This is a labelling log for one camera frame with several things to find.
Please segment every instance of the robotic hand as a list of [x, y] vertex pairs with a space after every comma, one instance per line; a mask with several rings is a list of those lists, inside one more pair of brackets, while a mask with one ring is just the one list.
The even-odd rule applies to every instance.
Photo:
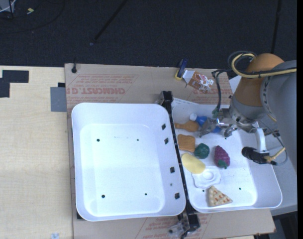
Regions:
[[[208, 121], [206, 125], [203, 125], [200, 135], [210, 131], [212, 124], [224, 128], [225, 137], [231, 136], [232, 132], [238, 128], [248, 133], [260, 134], [257, 121], [268, 115], [276, 121], [285, 147], [282, 150], [286, 150], [296, 169], [297, 62], [296, 60], [284, 62], [270, 53], [258, 56], [249, 53], [245, 55], [251, 55], [253, 60], [244, 73], [238, 72], [234, 67], [234, 60], [232, 62], [232, 69], [242, 78], [232, 96], [230, 107], [219, 109], [216, 120]], [[248, 148], [243, 149], [242, 154], [249, 159], [250, 155], [254, 156], [252, 149]], [[254, 158], [254, 161], [259, 163], [257, 157]]]

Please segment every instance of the pizza slice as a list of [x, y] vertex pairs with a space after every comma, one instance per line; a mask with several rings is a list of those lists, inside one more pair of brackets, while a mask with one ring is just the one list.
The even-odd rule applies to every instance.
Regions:
[[225, 205], [233, 202], [232, 199], [230, 199], [227, 195], [223, 194], [213, 185], [208, 190], [208, 200], [210, 207]]

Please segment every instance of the cardboard sheet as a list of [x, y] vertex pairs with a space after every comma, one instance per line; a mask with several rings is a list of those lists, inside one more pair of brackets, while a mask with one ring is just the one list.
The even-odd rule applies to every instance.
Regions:
[[[88, 222], [77, 218], [75, 204], [75, 171], [72, 140], [71, 111], [83, 102], [154, 103], [162, 91], [172, 91], [174, 98], [198, 104], [217, 104], [216, 84], [209, 93], [175, 79], [177, 68], [138, 67], [117, 65], [65, 64], [68, 136], [72, 189], [73, 228], [75, 239], [169, 239], [168, 227], [178, 222], [177, 217]], [[214, 69], [194, 69], [213, 79]], [[232, 90], [226, 74], [219, 77], [221, 103], [228, 105]], [[275, 225], [268, 209], [245, 210], [214, 214], [198, 214], [201, 227], [190, 239], [214, 239], [272, 233]]]

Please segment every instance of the white tray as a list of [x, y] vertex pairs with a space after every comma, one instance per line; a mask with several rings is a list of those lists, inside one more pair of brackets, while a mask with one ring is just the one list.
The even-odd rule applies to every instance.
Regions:
[[88, 221], [180, 214], [186, 205], [169, 114], [156, 104], [72, 111], [76, 206]]
[[[172, 111], [174, 122], [185, 123], [192, 113], [198, 116], [212, 118], [215, 105], [181, 104], [176, 105]], [[237, 130], [232, 136], [224, 138], [223, 132], [210, 133], [199, 138], [199, 132], [188, 132], [183, 129], [175, 129], [176, 135], [193, 135], [196, 138], [196, 146], [200, 143], [210, 148], [210, 154], [205, 159], [200, 159], [207, 168], [216, 169], [214, 164], [214, 148], [220, 145], [230, 156], [230, 166], [227, 169], [219, 168], [220, 181], [213, 185], [221, 192], [229, 196], [233, 202], [216, 207], [209, 207], [207, 200], [207, 188], [198, 188], [194, 177], [184, 167], [188, 194], [191, 205], [201, 213], [224, 212], [243, 209], [275, 208], [282, 202], [282, 192], [275, 176], [272, 165], [257, 164], [245, 158], [241, 150], [245, 146], [257, 146], [255, 134], [248, 134], [243, 130]]]

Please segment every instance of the dark background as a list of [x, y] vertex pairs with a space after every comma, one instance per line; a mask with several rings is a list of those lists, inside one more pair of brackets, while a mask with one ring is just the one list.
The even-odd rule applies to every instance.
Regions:
[[297, 59], [297, 0], [128, 0], [90, 46], [123, 1], [17, 0], [0, 13], [0, 65], [175, 67], [187, 58], [188, 68], [226, 69], [239, 50]]

